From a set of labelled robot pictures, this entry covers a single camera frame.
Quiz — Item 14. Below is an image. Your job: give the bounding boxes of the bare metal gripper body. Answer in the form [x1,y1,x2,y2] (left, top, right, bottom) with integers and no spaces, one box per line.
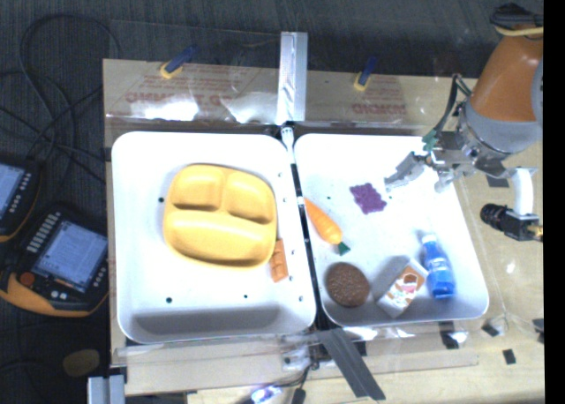
[426,129,509,179]

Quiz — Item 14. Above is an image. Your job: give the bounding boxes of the purple grapes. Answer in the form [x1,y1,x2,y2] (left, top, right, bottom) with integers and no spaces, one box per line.
[349,182,388,216]

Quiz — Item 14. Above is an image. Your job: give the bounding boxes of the white plastic tray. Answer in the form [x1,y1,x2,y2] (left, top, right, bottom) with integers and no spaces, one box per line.
[110,130,317,345]
[292,131,490,328]

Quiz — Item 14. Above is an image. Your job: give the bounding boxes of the blue plastic bottle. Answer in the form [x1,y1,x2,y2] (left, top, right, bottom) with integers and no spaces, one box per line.
[418,232,456,300]

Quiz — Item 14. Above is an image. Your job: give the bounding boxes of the orange carrot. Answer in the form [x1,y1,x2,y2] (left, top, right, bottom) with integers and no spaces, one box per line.
[302,197,351,257]

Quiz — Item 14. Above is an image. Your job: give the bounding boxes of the brown cardboard board red print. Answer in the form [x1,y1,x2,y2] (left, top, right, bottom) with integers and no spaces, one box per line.
[102,57,509,394]

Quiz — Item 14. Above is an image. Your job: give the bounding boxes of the white printed carton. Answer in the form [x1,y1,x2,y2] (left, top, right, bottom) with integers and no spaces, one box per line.
[375,260,428,319]

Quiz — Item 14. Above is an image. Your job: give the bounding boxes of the brown round biscuit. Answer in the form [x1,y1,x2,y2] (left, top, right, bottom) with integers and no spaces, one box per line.
[325,261,371,309]

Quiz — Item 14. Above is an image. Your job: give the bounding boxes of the orange waffle biscuit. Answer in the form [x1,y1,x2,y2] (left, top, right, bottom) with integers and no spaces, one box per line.
[268,237,290,284]

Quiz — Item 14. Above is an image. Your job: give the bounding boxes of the yellow divided plate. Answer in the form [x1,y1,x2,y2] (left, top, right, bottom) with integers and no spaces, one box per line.
[162,162,278,268]

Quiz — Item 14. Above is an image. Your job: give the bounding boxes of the black cylinder on white bracket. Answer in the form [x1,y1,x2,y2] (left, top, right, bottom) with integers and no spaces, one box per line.
[479,167,541,242]

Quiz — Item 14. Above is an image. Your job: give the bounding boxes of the black block with thin wires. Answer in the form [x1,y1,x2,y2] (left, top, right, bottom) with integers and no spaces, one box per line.
[282,340,332,372]

